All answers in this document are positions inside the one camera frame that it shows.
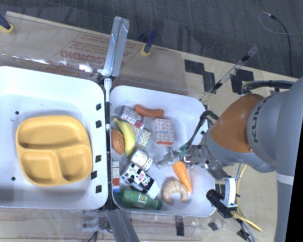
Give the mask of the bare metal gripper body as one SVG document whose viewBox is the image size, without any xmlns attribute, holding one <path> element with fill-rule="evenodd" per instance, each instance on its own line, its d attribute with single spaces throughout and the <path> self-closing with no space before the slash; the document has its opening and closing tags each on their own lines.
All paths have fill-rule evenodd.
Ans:
<svg viewBox="0 0 303 242">
<path fill-rule="evenodd" d="M 222 165 L 213 158 L 208 149 L 205 149 L 201 145 L 191 145 L 188 155 L 194 156 L 196 158 L 195 165 L 206 169 L 216 180 L 230 177 L 230 175 L 223 170 L 225 165 Z"/>
</svg>

